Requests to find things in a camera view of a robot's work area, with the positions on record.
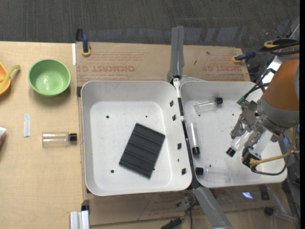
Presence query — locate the black ribbed rectangular panel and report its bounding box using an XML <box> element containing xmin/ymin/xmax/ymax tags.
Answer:
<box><xmin>118</xmin><ymin>122</ymin><xmax>166</xmax><ymax>179</ymax></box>

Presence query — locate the yellow-green curved stick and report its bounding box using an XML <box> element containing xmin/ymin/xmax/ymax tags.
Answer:
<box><xmin>0</xmin><ymin>64</ymin><xmax>21</xmax><ymax>92</ymax></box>

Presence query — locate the orange divided plate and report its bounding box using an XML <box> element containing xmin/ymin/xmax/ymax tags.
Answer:
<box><xmin>0</xmin><ymin>61</ymin><xmax>12</xmax><ymax>96</ymax></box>

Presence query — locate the brown cardboard board, red print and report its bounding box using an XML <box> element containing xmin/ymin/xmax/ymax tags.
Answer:
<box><xmin>75</xmin><ymin>41</ymin><xmax>288</xmax><ymax>226</ymax></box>

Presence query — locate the green bowl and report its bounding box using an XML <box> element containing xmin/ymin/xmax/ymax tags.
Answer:
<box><xmin>28</xmin><ymin>58</ymin><xmax>72</xmax><ymax>97</ymax></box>

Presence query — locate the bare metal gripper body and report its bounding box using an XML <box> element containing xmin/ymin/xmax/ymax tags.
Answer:
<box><xmin>239</xmin><ymin>100</ymin><xmax>285</xmax><ymax>142</ymax></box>

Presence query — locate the white plastic tray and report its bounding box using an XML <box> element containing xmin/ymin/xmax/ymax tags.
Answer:
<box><xmin>80</xmin><ymin>80</ymin><xmax>193</xmax><ymax>197</ymax></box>
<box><xmin>179</xmin><ymin>80</ymin><xmax>288</xmax><ymax>189</ymax></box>

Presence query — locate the thin black and white rod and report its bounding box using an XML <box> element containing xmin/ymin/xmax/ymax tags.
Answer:
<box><xmin>172</xmin><ymin>77</ymin><xmax>199</xmax><ymax>188</ymax></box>

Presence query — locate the clear plastic bottle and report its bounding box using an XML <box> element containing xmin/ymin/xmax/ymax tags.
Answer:
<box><xmin>41</xmin><ymin>131</ymin><xmax>78</xmax><ymax>148</ymax></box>
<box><xmin>195</xmin><ymin>166</ymin><xmax>230</xmax><ymax>184</ymax></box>
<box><xmin>193</xmin><ymin>96</ymin><xmax>224</xmax><ymax>115</ymax></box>
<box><xmin>225</xmin><ymin>130</ymin><xmax>251</xmax><ymax>158</ymax></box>
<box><xmin>186</xmin><ymin>122</ymin><xmax>201</xmax><ymax>156</ymax></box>
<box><xmin>264</xmin><ymin>206</ymin><xmax>299</xmax><ymax>224</ymax></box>

